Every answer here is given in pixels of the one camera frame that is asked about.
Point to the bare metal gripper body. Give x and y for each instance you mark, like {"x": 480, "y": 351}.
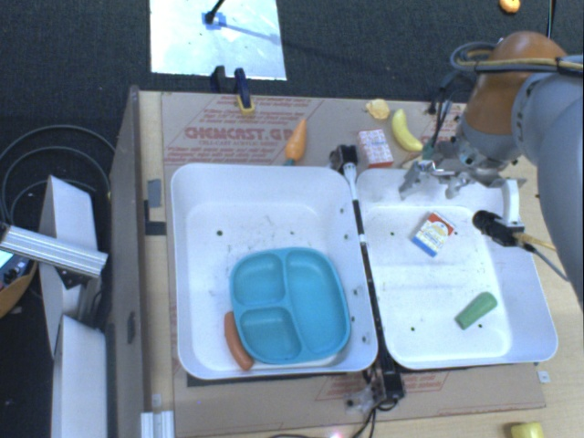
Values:
{"x": 474, "y": 167}

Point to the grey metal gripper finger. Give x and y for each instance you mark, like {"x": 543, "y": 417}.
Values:
{"x": 413, "y": 178}
{"x": 454, "y": 186}

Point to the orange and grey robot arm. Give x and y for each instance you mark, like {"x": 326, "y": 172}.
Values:
{"x": 547, "y": 121}

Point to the yellow banana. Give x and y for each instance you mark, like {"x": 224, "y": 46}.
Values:
{"x": 403, "y": 132}

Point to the red and white carton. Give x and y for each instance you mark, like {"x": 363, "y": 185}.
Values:
{"x": 375, "y": 149}

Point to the red white blue carton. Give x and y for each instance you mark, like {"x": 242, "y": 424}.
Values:
{"x": 432, "y": 234}

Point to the pale yellow crisp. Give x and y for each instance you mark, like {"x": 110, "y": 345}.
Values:
{"x": 378, "y": 109}

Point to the thin black and white rod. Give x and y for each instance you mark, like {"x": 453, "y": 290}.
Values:
{"x": 365, "y": 244}

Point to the white plastic tray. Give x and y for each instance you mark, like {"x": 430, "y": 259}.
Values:
{"x": 255, "y": 226}
{"x": 429, "y": 290}

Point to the orange carrot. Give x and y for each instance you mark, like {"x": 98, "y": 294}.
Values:
{"x": 297, "y": 142}

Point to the green rounded block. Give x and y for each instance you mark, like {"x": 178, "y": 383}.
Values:
{"x": 475, "y": 310}

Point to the brown cardboard board red print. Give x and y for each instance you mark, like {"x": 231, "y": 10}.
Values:
{"x": 264, "y": 130}

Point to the blue divided plate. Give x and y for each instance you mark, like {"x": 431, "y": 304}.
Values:
{"x": 292, "y": 304}

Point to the orange sausage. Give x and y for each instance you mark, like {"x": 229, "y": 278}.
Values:
{"x": 235, "y": 345}

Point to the yellow rounded block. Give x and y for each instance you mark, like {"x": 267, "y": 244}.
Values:
{"x": 527, "y": 430}

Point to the black cylinder on white bracket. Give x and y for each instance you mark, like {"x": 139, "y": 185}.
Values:
{"x": 495, "y": 228}

